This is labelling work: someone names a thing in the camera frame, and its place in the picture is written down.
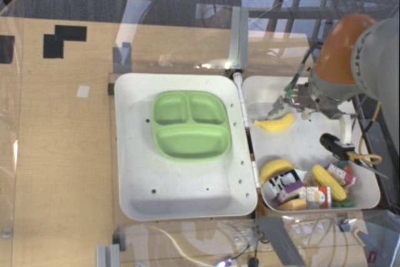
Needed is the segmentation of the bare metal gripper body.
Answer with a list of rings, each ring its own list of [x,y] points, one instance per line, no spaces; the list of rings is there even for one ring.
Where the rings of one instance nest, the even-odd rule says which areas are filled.
[[[327,97],[315,85],[310,83],[289,84],[285,88],[283,101],[301,113],[302,118],[309,118],[312,113],[322,113],[328,118],[340,118],[340,101]]]

